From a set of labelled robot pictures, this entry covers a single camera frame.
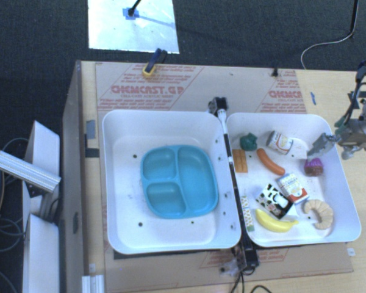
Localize red and white carton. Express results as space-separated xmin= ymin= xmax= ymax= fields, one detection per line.
xmin=276 ymin=173 xmax=310 ymax=206

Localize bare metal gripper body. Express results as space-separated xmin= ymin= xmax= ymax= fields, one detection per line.
xmin=335 ymin=98 xmax=366 ymax=151

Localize orange biscuit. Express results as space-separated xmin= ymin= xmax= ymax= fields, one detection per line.
xmin=231 ymin=149 xmax=249 ymax=174

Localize beige croissant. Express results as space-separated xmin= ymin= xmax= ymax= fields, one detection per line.
xmin=302 ymin=198 xmax=334 ymax=231

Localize blue divided plate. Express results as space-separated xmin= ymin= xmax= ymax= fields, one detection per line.
xmin=140 ymin=145 xmax=220 ymax=220

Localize brown cardboard board red print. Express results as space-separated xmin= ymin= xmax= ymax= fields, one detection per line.
xmin=95 ymin=62 xmax=354 ymax=279

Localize white can orange print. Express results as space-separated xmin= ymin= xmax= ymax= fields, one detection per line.
xmin=266 ymin=130 xmax=294 ymax=156

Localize orange sausage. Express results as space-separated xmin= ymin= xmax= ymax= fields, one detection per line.
xmin=256 ymin=148 xmax=286 ymax=176

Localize purple cupcake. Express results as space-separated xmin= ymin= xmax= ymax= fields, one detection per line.
xmin=303 ymin=157 xmax=325 ymax=177

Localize white wedge-shaped object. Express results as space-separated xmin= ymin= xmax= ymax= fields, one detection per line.
xmin=289 ymin=137 xmax=309 ymax=160

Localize green broccoli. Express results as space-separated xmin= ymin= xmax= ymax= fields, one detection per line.
xmin=239 ymin=132 xmax=259 ymax=151

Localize black and white cow-print carton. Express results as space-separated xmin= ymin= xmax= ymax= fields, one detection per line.
xmin=256 ymin=183 xmax=298 ymax=220

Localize yellow banana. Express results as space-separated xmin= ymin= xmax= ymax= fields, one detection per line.
xmin=255 ymin=208 xmax=300 ymax=234

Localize thin black and white rod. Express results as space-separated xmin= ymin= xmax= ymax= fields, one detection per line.
xmin=217 ymin=109 xmax=254 ymax=250

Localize white plastic tray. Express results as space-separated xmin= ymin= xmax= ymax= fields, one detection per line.
xmin=102 ymin=109 xmax=242 ymax=255
xmin=225 ymin=112 xmax=362 ymax=248

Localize white packet orange dots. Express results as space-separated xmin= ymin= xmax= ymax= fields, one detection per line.
xmin=240 ymin=195 xmax=255 ymax=233

